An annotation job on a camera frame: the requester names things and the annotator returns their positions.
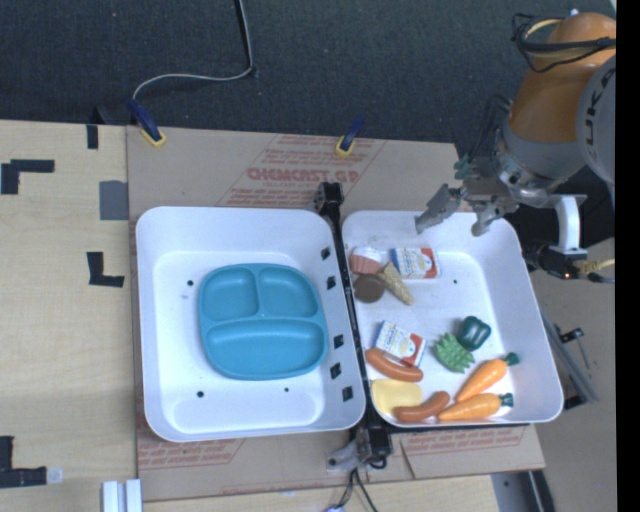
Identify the light green leafy vegetable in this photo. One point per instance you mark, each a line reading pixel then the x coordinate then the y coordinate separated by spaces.
pixel 451 354

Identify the white plastic tray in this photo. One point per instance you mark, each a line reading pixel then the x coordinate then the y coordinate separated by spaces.
pixel 170 350
pixel 490 290

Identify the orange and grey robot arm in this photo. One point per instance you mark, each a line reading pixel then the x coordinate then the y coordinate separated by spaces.
pixel 550 100

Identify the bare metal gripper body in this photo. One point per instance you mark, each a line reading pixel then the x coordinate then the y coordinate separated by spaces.
pixel 492 187

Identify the blue divided plate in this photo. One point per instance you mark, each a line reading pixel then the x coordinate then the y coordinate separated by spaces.
pixel 262 325

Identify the tan ice cream cone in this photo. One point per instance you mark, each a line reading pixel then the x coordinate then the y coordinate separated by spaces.
pixel 397 285

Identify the yellow cheese slice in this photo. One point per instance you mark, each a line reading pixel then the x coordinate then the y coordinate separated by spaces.
pixel 392 392

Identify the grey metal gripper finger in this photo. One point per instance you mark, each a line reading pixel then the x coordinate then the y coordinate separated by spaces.
pixel 440 206
pixel 486 217

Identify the pink cupcake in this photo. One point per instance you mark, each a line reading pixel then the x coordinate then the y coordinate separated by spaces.
pixel 364 261

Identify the brown biscuit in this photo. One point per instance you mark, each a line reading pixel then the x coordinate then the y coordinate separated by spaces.
pixel 369 289

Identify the thin black rod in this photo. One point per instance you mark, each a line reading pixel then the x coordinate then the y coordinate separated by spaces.
pixel 345 280

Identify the black cylinder on white bracket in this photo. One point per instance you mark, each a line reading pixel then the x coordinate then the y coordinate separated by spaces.
pixel 570 220

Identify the white carton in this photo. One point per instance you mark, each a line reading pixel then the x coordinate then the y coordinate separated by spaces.
pixel 399 342
pixel 415 263

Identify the dark green pepper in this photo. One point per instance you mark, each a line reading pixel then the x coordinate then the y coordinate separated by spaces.
pixel 474 334

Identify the orange carrot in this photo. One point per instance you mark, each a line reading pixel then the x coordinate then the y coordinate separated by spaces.
pixel 472 407
pixel 482 377

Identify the brown cardboard board, red print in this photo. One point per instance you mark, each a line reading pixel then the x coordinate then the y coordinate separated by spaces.
pixel 200 170

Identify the orange sausage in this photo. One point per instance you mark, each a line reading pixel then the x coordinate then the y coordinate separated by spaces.
pixel 422 407
pixel 392 369

